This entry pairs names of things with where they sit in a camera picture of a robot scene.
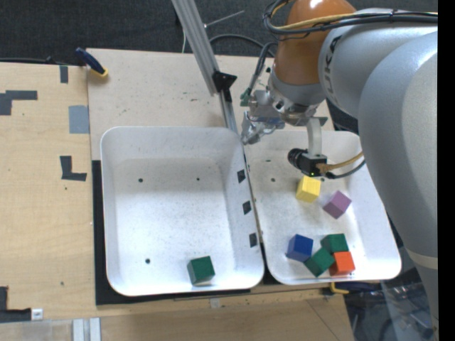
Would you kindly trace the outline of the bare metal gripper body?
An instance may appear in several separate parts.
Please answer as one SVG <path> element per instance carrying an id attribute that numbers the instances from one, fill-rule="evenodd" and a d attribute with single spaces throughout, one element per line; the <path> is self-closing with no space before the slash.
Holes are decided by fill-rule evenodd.
<path id="1" fill-rule="evenodd" d="M 305 126 L 316 113 L 318 104 L 291 101 L 279 92 L 256 90 L 249 99 L 247 117 L 250 121 L 265 124 Z"/>

